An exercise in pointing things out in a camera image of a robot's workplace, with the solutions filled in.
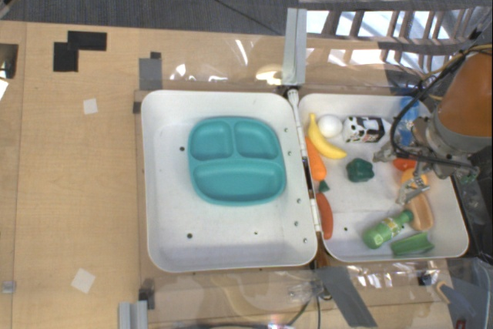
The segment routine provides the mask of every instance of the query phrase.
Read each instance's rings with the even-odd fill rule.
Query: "teal divided plate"
[[[276,133],[256,119],[220,117],[197,123],[189,135],[188,160],[193,188],[211,203],[265,203],[286,186]]]

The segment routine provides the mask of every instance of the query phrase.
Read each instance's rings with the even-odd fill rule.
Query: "toy banana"
[[[343,149],[330,144],[318,129],[315,114],[310,114],[310,126],[308,126],[308,137],[317,148],[318,152],[329,159],[342,159],[347,154]]]

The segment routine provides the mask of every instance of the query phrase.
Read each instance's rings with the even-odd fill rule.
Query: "white egg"
[[[320,133],[327,139],[337,136],[342,131],[342,122],[336,116],[321,116],[317,124]]]

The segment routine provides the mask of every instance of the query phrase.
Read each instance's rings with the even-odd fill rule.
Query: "wooden table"
[[[79,52],[79,72],[53,72],[53,43],[66,42],[68,30],[107,32],[107,50]],[[0,22],[0,42],[19,45],[17,75],[0,101],[0,153],[6,158],[0,162],[0,280],[13,279],[17,285],[13,296],[0,294],[0,328],[116,327],[118,303],[135,302],[149,273],[157,278],[156,303],[165,309],[149,313],[153,327],[195,317],[265,316],[242,299],[240,285],[230,276],[176,276],[149,262],[139,220],[142,172],[132,108],[139,59],[151,52],[161,52],[165,86],[173,89],[190,87],[185,81],[190,76],[199,80],[193,87],[209,89],[203,81],[226,75],[228,81],[214,89],[269,91],[272,87],[255,85],[255,75],[262,65],[281,63],[283,38]],[[317,47],[313,76],[327,61],[330,47],[339,44],[309,41]],[[368,80],[384,83],[382,69],[368,70]],[[341,73],[336,67],[331,74],[334,91],[347,88],[347,76],[358,89],[354,76],[360,78],[360,73]],[[238,88],[242,83],[246,88]],[[96,99],[97,113],[84,113],[87,99]],[[433,264],[446,277],[444,262]],[[87,294],[71,286],[80,268],[96,276]],[[250,296],[265,294],[271,274],[253,272],[242,289]],[[387,297],[361,288],[381,327],[411,322],[450,327],[446,304],[436,294],[412,279],[402,286],[388,287]],[[413,303],[408,302],[410,291]],[[224,303],[211,300],[220,294]],[[297,308],[273,317],[291,317]],[[334,302],[323,302],[322,308],[331,327],[347,327]],[[308,310],[297,327],[314,327],[317,313]]]

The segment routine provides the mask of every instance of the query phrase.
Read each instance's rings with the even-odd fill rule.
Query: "white tray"
[[[400,111],[399,102],[400,98],[393,96],[312,94],[300,101],[299,110],[306,131],[310,112],[314,112],[317,118],[325,114],[338,116],[341,120],[351,115],[379,116],[391,122]],[[423,105],[420,112],[427,113]],[[373,153],[388,141],[388,134],[378,143],[345,143],[341,135],[330,141],[346,150],[347,157],[324,159],[330,187],[326,197],[334,214],[334,233],[330,240],[325,241],[325,247],[343,262],[397,260],[390,249],[390,242],[372,250],[363,243],[361,236],[379,220],[402,211],[402,206],[395,203],[401,172],[391,163],[374,163],[375,177],[372,180],[352,183],[346,171],[346,165],[356,157],[371,162]],[[450,179],[440,180],[433,173],[427,176],[431,188],[426,195],[434,215],[434,227],[429,230],[429,238],[435,248],[412,257],[459,257],[468,249],[469,239],[454,188]],[[395,240],[413,233],[416,232],[406,225]]]
[[[287,185],[275,200],[221,206],[201,199],[189,177],[190,130],[215,116],[245,116],[277,134]],[[154,264],[170,272],[300,266],[317,238],[293,111],[271,93],[155,91],[142,104],[147,240]]]

